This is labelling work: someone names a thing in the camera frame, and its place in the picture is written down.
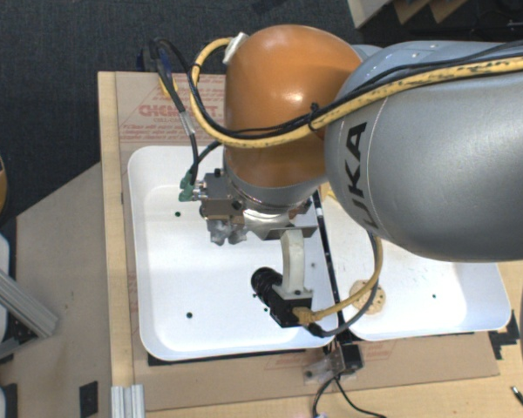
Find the cable tie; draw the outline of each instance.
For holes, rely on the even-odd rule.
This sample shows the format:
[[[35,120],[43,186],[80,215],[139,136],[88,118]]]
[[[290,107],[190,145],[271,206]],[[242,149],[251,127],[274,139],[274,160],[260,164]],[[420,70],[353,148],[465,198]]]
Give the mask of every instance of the cable tie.
[[[238,36],[232,38],[232,40],[228,43],[227,48],[225,49],[225,57],[223,58],[223,63],[225,65],[228,65],[230,59],[236,53],[236,50],[238,50],[240,46],[248,40],[248,38],[249,35],[243,32],[240,32]]]
[[[320,105],[317,103],[317,102],[313,102],[311,105],[310,105],[310,114],[309,114],[309,121],[308,121],[308,128],[313,131],[313,132],[316,132],[317,129],[315,129],[313,126],[312,126],[312,121],[314,120],[314,117],[316,116],[316,111],[320,110]]]
[[[182,111],[178,113],[178,116],[180,116],[180,122],[182,123],[182,127],[184,127],[184,131],[186,132],[186,135],[188,137],[195,134],[194,124],[192,124],[192,119],[190,118],[190,115],[187,111]]]

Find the table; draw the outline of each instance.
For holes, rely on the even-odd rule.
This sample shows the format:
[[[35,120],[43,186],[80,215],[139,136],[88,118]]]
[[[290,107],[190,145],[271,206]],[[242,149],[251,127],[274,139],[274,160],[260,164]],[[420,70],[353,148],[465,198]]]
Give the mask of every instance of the table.
[[[130,329],[126,273],[126,239],[122,192],[116,78],[113,72],[98,75],[99,116],[101,131],[102,177],[105,208],[105,246],[108,278],[108,309],[112,384],[134,383],[132,337]],[[510,301],[517,317],[523,286],[523,261],[499,265]],[[500,376],[469,381],[449,381],[418,386],[358,391],[353,400],[362,408],[387,416],[523,416],[523,408],[513,397],[510,387],[523,392],[523,364],[520,346],[504,347],[499,362]],[[227,416],[270,417],[310,416],[312,397],[252,401],[202,408],[163,410],[147,414],[153,418]],[[326,394],[320,410],[331,417],[352,416],[352,410],[340,394]]]

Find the metal bracket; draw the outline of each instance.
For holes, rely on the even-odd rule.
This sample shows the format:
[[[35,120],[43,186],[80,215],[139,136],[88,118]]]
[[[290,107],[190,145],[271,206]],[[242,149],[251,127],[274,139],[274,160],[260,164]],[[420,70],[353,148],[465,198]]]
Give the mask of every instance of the metal bracket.
[[[142,384],[111,388],[111,418],[146,418],[146,400]]]
[[[40,302],[23,291],[17,282],[1,269],[0,305],[28,327],[39,339],[48,338],[54,334],[58,318]],[[1,343],[0,360],[14,353],[22,345],[15,339]]]
[[[301,229],[288,229],[281,236],[282,283],[273,289],[283,299],[311,298],[312,292],[304,288],[304,236]]]
[[[362,354],[353,342],[335,342],[335,347],[321,360],[304,368],[304,383],[323,384],[338,375],[353,375],[364,367]]]

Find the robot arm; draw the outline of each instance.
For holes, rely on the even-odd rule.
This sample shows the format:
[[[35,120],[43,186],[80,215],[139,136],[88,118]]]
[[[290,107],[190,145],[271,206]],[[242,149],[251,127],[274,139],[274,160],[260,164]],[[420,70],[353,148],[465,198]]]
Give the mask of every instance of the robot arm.
[[[251,138],[225,144],[232,198],[284,214],[328,180],[356,222],[413,253],[523,259],[523,66],[507,65],[522,57],[523,42],[380,50],[306,27],[259,31],[228,61],[226,127],[257,134],[255,147]],[[444,80],[442,73],[463,64],[466,74]],[[324,128],[304,125],[312,131],[286,143],[295,131],[271,130],[305,113],[333,115],[337,101],[357,92],[371,97],[386,82],[403,85],[413,70],[437,76],[421,72],[414,88],[345,110]]]

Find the wire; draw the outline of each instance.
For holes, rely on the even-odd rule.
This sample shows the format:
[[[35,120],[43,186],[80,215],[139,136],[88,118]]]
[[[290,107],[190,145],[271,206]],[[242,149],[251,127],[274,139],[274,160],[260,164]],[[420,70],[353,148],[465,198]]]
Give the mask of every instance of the wire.
[[[382,248],[382,240],[375,236],[370,231],[367,231],[370,243],[372,244],[372,251],[374,253],[374,273],[368,280],[368,283],[360,288],[356,293],[352,294],[345,300],[337,302],[332,307],[325,308],[320,311],[312,311],[307,307],[293,308],[293,314],[298,318],[298,323],[308,325],[312,322],[317,322],[330,314],[338,313],[352,303],[359,300],[362,296],[368,293],[376,284],[377,279],[382,271],[382,264],[384,262],[384,250]]]
[[[343,331],[349,329],[354,323],[356,323],[358,320],[360,320],[361,317],[363,317],[366,312],[369,310],[369,308],[372,306],[372,303],[374,302],[374,299],[376,298],[377,293],[377,284],[378,280],[372,287],[372,290],[370,291],[370,297],[366,302],[364,303],[363,307],[358,310],[358,312],[351,317],[349,320],[341,324],[337,328],[333,328],[332,330],[323,330],[318,324],[311,323],[308,325],[308,331],[310,331],[314,336],[320,337],[320,338],[329,338],[331,336],[337,336],[338,334],[342,333]]]
[[[486,77],[500,73],[523,71],[523,55],[489,57],[485,58],[482,62],[465,62],[474,60],[477,57],[483,57],[487,53],[492,53],[492,51],[502,51],[515,45],[520,46],[523,42],[497,45],[487,51],[481,51],[480,53],[469,56],[471,59],[469,59],[469,57],[463,57],[455,61],[438,61],[437,63],[433,63],[433,66],[430,66],[430,64],[405,66],[403,67],[404,70],[417,71],[387,83],[376,83],[376,87],[374,88],[371,85],[367,86],[367,84],[365,84],[362,90],[358,89],[355,93],[350,93],[335,103],[272,127],[273,131],[257,135],[244,135],[237,131],[230,131],[216,124],[209,116],[204,116],[207,114],[205,109],[202,108],[200,95],[197,90],[197,84],[200,79],[200,69],[205,60],[229,42],[230,38],[222,38],[208,44],[195,59],[195,63],[188,73],[188,83],[191,89],[190,104],[200,126],[209,135],[223,144],[239,148],[263,148],[295,141],[309,135],[311,130],[321,129],[366,105],[412,88],[463,78]]]
[[[330,380],[327,380],[324,382],[320,388],[318,388],[316,392],[316,396],[314,397],[314,400],[312,401],[312,418],[318,418],[320,414],[317,413],[317,403],[320,401],[320,398],[323,395],[323,392],[329,387],[331,382],[333,382],[335,378],[331,378]]]
[[[521,406],[523,406],[523,394],[515,386],[512,386],[512,392],[521,403]]]
[[[335,381],[337,386],[339,387],[339,391],[343,395],[343,398],[349,403],[349,405],[354,408],[357,412],[360,412],[361,414],[366,414],[370,416],[375,416],[376,418],[387,418],[385,415],[377,414],[375,412],[370,412],[369,410],[364,410],[363,408],[358,407],[350,398],[347,396],[346,392],[343,389],[343,386],[341,385],[341,382],[339,381],[342,373],[338,374],[336,377],[331,378],[324,382],[320,388],[318,388],[316,392],[316,396],[314,397],[314,400],[312,401],[312,418],[318,418],[320,415],[317,412],[317,404],[320,401],[320,398],[322,398],[323,393],[327,390],[331,382]]]
[[[166,91],[166,93],[170,96],[174,103],[174,106],[178,110],[184,130],[186,131],[186,134],[190,139],[190,145],[192,146],[193,163],[187,175],[189,174],[188,184],[194,185],[195,180],[198,177],[198,169],[200,166],[200,157],[198,155],[198,143],[195,138],[195,133],[191,125],[191,121],[189,119],[189,116],[187,115],[186,107],[182,103],[182,100],[180,99],[180,96],[178,95],[178,92],[174,87],[172,66],[166,49],[169,49],[174,53],[174,55],[179,59],[180,64],[186,72],[189,70],[189,65],[187,64],[186,59],[184,58],[184,56],[182,56],[180,51],[168,40],[164,38],[156,38],[149,43],[149,51],[152,59],[155,61],[157,73],[159,74],[161,81],[160,83]]]
[[[205,157],[211,153],[213,150],[215,150],[217,147],[219,147],[221,143],[219,141],[214,141],[212,143],[209,143],[209,145],[203,149],[203,151],[200,153],[200,156],[198,156],[198,162],[197,165],[194,163],[192,166],[188,169],[188,173],[190,174],[190,179],[194,178],[197,179],[198,177],[198,170],[201,164],[201,161],[205,159]]]
[[[376,412],[370,412],[369,410],[364,410],[363,408],[359,408],[355,405],[353,401],[350,400],[349,396],[347,396],[346,392],[343,389],[343,386],[341,385],[341,382],[339,382],[339,377],[335,377],[335,383],[339,387],[339,391],[343,395],[343,398],[349,403],[349,405],[354,408],[357,412],[360,412],[361,414],[366,414],[370,416],[376,416],[376,418],[387,418],[385,415],[377,414]]]

